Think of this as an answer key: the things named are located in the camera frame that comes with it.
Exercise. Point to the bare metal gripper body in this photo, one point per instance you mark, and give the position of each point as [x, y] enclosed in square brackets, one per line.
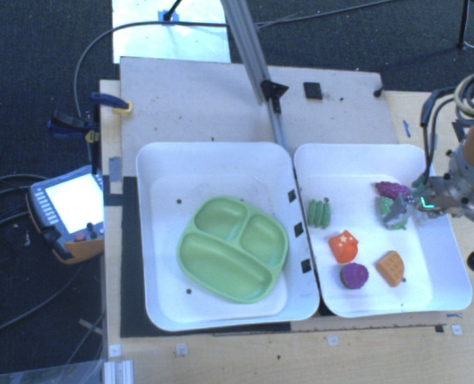
[457, 202]

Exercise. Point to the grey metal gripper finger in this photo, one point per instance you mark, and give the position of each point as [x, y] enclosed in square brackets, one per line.
[397, 211]
[427, 217]

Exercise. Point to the green grapes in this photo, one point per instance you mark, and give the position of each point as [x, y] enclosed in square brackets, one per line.
[385, 206]

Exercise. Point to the long purple grapes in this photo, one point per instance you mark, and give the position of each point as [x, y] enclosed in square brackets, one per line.
[391, 189]

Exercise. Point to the white plastic tray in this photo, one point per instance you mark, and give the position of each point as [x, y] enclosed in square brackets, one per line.
[429, 262]
[169, 254]

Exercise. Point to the orange waffle biscuit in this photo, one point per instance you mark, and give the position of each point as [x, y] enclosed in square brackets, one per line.
[391, 269]

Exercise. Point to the orange toy with star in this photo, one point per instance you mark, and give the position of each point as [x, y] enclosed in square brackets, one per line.
[343, 248]

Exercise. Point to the round purple grapes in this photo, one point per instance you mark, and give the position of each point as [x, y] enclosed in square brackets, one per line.
[354, 275]

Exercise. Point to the green pea pods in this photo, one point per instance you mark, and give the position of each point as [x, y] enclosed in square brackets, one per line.
[319, 213]

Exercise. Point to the black square block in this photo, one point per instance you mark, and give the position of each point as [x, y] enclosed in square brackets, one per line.
[313, 90]

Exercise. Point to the green divided plate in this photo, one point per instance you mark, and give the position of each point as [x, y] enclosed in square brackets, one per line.
[229, 254]

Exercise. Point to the pale wood board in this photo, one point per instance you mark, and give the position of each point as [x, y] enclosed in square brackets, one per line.
[201, 102]

